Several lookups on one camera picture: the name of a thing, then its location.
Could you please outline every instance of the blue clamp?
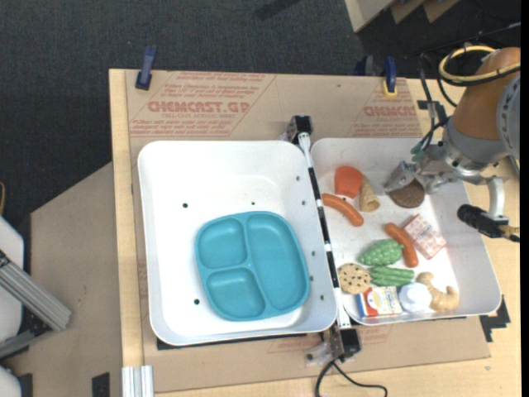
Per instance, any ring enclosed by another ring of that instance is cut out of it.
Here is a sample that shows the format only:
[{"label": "blue clamp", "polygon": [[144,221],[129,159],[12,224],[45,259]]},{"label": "blue clamp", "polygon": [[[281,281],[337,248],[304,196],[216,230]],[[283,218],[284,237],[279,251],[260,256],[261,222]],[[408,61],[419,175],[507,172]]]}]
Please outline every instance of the blue clamp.
[{"label": "blue clamp", "polygon": [[385,80],[383,83],[384,94],[387,97],[397,95],[397,66],[393,57],[387,56],[384,61]]},{"label": "blue clamp", "polygon": [[362,60],[356,62],[354,76],[373,76],[373,56],[367,55]]},{"label": "blue clamp", "polygon": [[136,88],[145,90],[149,89],[150,79],[152,78],[152,74],[150,73],[150,71],[155,65],[155,59],[156,47],[154,45],[148,45],[145,48],[145,53],[143,56],[143,66],[141,68],[141,71],[138,72],[138,78],[136,79]]}]

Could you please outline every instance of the toy cookie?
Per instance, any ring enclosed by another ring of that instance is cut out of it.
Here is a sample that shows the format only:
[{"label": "toy cookie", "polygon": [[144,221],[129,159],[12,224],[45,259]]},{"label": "toy cookie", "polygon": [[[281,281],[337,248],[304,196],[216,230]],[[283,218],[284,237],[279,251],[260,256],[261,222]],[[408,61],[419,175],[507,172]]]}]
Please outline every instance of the toy cookie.
[{"label": "toy cookie", "polygon": [[340,287],[346,293],[360,294],[371,286],[371,275],[356,263],[346,263],[338,268]]},{"label": "toy cookie", "polygon": [[424,195],[424,188],[416,179],[406,187],[389,193],[389,197],[401,208],[418,208],[424,201]]}]

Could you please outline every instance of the dark floor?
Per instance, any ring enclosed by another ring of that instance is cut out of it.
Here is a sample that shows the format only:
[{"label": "dark floor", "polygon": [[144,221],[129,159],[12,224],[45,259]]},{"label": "dark floor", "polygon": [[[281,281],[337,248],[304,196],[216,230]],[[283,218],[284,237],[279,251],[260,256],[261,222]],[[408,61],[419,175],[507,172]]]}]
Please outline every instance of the dark floor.
[{"label": "dark floor", "polygon": [[[0,0],[4,216],[18,224],[111,160],[107,72],[139,69],[146,45],[156,69],[353,74],[391,55],[411,78],[418,50],[520,20],[521,0],[461,0],[433,23],[383,12],[355,34],[344,0]],[[486,40],[519,46],[521,28]]]}]

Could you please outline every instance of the toy sausage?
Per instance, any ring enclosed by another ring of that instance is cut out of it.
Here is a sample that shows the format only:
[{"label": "toy sausage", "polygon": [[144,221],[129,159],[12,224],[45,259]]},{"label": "toy sausage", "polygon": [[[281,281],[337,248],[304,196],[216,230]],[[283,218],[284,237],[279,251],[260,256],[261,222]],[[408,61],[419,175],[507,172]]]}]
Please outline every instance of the toy sausage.
[{"label": "toy sausage", "polygon": [[364,224],[364,217],[356,210],[353,206],[347,203],[343,198],[337,197],[333,194],[322,194],[322,201],[325,206],[329,208],[335,208],[339,212],[342,212],[350,222],[359,227]]},{"label": "toy sausage", "polygon": [[386,223],[384,230],[392,239],[396,240],[399,244],[402,244],[404,246],[403,258],[406,266],[408,268],[414,268],[415,266],[417,266],[419,264],[419,259],[417,257],[417,252],[413,247],[413,243],[409,235],[403,229],[399,228],[392,222]]}]

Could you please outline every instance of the blue divided plate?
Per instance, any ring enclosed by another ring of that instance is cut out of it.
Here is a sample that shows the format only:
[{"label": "blue divided plate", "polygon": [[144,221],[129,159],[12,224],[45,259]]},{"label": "blue divided plate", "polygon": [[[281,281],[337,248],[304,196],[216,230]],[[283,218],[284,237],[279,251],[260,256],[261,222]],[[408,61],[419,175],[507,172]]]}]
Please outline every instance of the blue divided plate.
[{"label": "blue divided plate", "polygon": [[305,258],[292,227],[272,212],[213,219],[195,240],[198,271],[211,306],[232,321],[291,312],[308,296]]}]

